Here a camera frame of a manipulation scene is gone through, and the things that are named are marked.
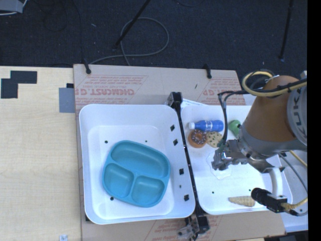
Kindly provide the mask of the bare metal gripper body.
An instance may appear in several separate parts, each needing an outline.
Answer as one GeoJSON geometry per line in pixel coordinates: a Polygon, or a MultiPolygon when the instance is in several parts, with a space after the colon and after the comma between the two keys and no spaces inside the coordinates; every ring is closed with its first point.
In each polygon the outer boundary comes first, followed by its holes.
{"type": "Polygon", "coordinates": [[[231,160],[231,165],[250,164],[252,166],[263,166],[266,157],[252,149],[245,141],[240,139],[220,142],[216,150],[216,157],[223,160],[231,160]]]}

